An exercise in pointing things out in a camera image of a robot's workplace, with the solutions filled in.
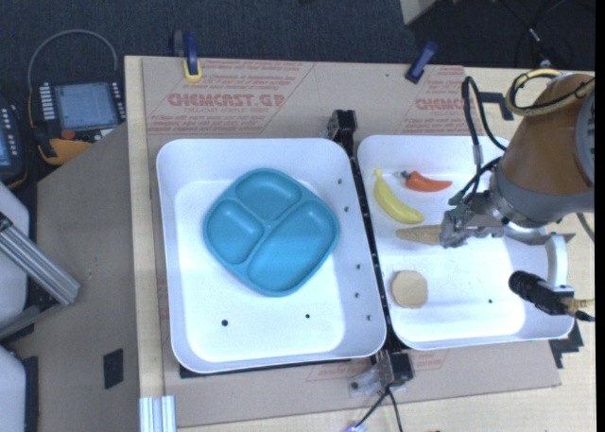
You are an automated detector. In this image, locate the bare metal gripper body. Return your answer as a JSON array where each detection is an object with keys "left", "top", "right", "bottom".
[{"left": 465, "top": 191, "right": 553, "bottom": 247}]

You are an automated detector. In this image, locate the tan pizza slice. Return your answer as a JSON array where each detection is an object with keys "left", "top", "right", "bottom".
[{"left": 395, "top": 225, "right": 445, "bottom": 247}]

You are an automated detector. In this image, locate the orange carrot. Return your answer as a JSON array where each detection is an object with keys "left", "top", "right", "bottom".
[{"left": 400, "top": 169, "right": 454, "bottom": 194}]

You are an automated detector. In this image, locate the yellow banana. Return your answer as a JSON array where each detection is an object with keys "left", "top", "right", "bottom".
[{"left": 372, "top": 167, "right": 425, "bottom": 226}]

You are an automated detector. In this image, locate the round tan biscuit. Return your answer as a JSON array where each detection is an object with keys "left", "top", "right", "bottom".
[{"left": 389, "top": 269, "right": 429, "bottom": 310}]

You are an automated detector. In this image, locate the white plastic tray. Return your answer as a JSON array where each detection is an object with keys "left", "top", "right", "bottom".
[
  {"left": 356, "top": 134, "right": 576, "bottom": 352},
  {"left": 155, "top": 137, "right": 389, "bottom": 374}
]

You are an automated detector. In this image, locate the thin black rod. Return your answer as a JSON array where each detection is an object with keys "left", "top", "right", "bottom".
[{"left": 347, "top": 136, "right": 394, "bottom": 355}]

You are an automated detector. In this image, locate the blue divided plate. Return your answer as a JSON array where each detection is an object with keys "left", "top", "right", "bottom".
[{"left": 202, "top": 167, "right": 341, "bottom": 299}]

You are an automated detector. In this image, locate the brown cardboard board, red print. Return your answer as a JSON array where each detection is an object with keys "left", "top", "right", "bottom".
[{"left": 141, "top": 57, "right": 564, "bottom": 429}]

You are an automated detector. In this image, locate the black cylinder on white bracket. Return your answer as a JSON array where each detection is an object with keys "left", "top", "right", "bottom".
[{"left": 508, "top": 233, "right": 576, "bottom": 316}]

